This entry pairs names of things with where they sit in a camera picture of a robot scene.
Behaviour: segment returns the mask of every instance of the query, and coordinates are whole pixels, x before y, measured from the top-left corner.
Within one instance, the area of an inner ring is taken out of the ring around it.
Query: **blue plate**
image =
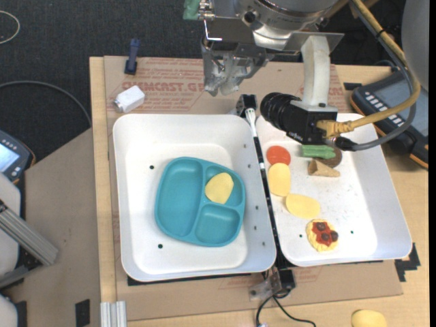
[[[226,172],[234,182],[225,204],[210,201],[204,188]],[[245,187],[234,171],[194,157],[173,159],[163,171],[155,201],[155,219],[168,236],[197,245],[220,247],[239,234],[245,211]]]

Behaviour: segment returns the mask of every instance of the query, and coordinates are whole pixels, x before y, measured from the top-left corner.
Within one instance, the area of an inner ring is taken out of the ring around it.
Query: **yellow cheese slice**
[[[357,310],[352,315],[353,327],[388,327],[383,314],[374,310]]]
[[[286,196],[291,189],[291,171],[285,163],[275,163],[268,170],[270,192],[278,196]]]
[[[232,194],[234,182],[228,173],[214,175],[204,188],[206,197],[218,204],[225,204]]]
[[[286,196],[286,208],[294,216],[304,219],[316,218],[321,211],[317,200],[297,193]]]

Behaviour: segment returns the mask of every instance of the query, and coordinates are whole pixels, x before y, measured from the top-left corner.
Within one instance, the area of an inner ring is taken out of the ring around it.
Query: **gray carpet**
[[[91,114],[89,57],[127,55],[139,38],[139,56],[200,58],[199,22],[182,19],[184,0],[0,0],[20,33],[0,44],[0,86],[33,80],[71,93]],[[405,0],[382,0],[373,13],[399,35]],[[0,43],[14,32],[0,15]],[[348,8],[325,31],[344,32],[332,54],[336,64],[371,65],[386,55]],[[0,88],[0,129],[22,140],[40,160],[89,127],[73,100],[37,85]]]

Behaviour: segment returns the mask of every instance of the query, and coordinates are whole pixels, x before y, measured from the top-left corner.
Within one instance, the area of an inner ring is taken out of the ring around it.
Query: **yellow cable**
[[[354,5],[359,9],[362,16],[367,20],[367,22],[374,28],[374,30],[379,34],[379,37],[383,39],[383,41],[387,44],[389,49],[400,59],[401,63],[405,67],[407,67],[407,62],[404,57],[404,52],[401,48],[392,40],[387,33],[383,32],[382,26],[377,22],[374,18],[374,15],[368,10],[365,4],[361,0],[351,0]],[[412,85],[412,94],[409,98],[407,98],[404,102],[399,105],[387,109],[382,112],[376,112],[369,116],[365,116],[361,119],[357,119],[354,121],[346,121],[343,123],[339,123],[331,120],[320,120],[317,122],[316,126],[320,129],[326,131],[326,138],[333,138],[339,136],[341,133],[354,131],[355,128],[367,125],[369,123],[375,123],[380,120],[384,120],[387,117],[396,114],[398,112],[403,111],[404,109],[412,106],[416,100],[418,99],[421,92],[421,84],[416,80],[416,78],[410,74],[411,85]]]

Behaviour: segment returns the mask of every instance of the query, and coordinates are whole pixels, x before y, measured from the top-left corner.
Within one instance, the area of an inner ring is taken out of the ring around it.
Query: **toy food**
[[[332,148],[334,152],[334,157],[331,157],[330,159],[323,159],[322,157],[314,157],[314,159],[322,162],[324,165],[327,165],[328,167],[331,168],[338,166],[342,161],[342,151],[341,149],[335,146],[333,146]]]
[[[286,196],[286,208],[291,214],[305,219],[313,219],[321,211],[321,205],[317,200],[297,193]]]
[[[268,170],[270,192],[278,196],[286,196],[291,189],[291,171],[285,163],[275,163]]]
[[[338,233],[324,219],[314,219],[306,226],[307,238],[318,252],[331,251],[338,245]]]
[[[339,177],[341,173],[319,160],[312,159],[311,163],[307,167],[307,172],[310,176],[325,176],[325,177]]]
[[[322,159],[332,159],[336,156],[332,146],[327,145],[302,145],[302,156],[321,157]]]
[[[352,315],[352,327],[388,327],[388,324],[378,311],[357,310]]]
[[[218,204],[225,204],[233,190],[232,177],[225,172],[214,175],[204,188],[206,197]]]
[[[271,165],[281,162],[289,165],[291,163],[291,155],[289,151],[279,145],[273,145],[266,152],[266,158]]]

